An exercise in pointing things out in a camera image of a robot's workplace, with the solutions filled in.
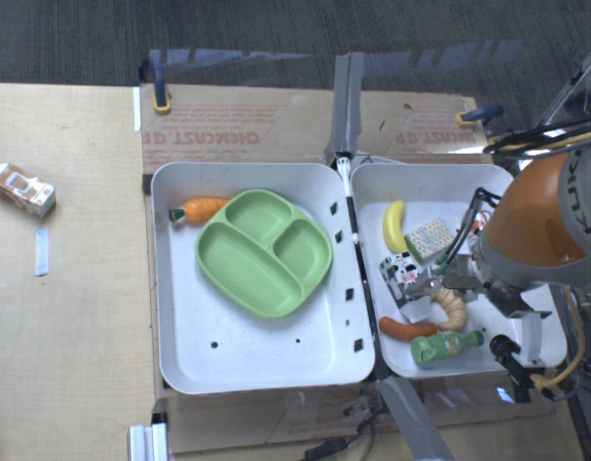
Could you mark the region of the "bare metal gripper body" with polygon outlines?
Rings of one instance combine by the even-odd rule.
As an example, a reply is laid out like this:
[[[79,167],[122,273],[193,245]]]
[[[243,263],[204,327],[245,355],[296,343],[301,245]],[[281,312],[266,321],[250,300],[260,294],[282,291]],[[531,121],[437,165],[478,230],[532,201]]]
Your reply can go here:
[[[517,286],[495,276],[481,256],[457,255],[443,277],[443,285],[455,291],[471,291],[475,295],[484,294],[488,301],[508,319],[521,319],[527,314],[538,314],[546,319],[551,310],[535,310],[523,298],[522,294],[539,287],[539,284],[527,283]]]

